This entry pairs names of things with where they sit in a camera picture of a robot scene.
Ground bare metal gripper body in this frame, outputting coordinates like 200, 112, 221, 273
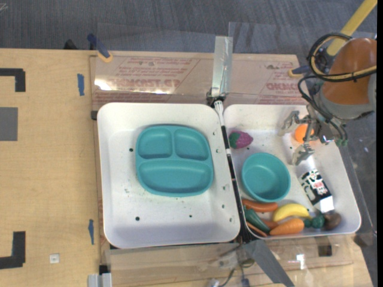
305, 105, 345, 145

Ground orange ball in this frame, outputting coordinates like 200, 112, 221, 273
294, 123, 315, 144

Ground white plastic tray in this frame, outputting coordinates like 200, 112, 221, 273
223, 103, 362, 240
96, 102, 242, 249

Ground black and white milk carton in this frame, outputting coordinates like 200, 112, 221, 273
299, 168, 335, 213

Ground teal bowl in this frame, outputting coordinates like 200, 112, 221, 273
241, 152, 291, 203

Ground purple grapes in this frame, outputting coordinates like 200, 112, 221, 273
228, 130, 254, 149

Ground yellow banana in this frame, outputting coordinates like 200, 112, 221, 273
272, 203, 311, 222

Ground red-brown sausage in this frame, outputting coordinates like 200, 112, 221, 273
241, 198, 279, 213

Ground green broccoli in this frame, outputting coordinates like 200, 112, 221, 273
303, 215, 326, 229

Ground brown mushroom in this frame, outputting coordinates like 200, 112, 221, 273
324, 212, 342, 231

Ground green pepper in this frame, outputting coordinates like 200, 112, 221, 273
244, 208, 271, 233

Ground thin orange carrot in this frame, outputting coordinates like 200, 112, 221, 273
245, 221, 268, 238

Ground brown cardboard board red print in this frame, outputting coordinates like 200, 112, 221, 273
89, 51, 364, 280

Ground teal divided plate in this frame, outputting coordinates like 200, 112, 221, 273
135, 124, 214, 197

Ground black block with thin wires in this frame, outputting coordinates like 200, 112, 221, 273
206, 90, 227, 102

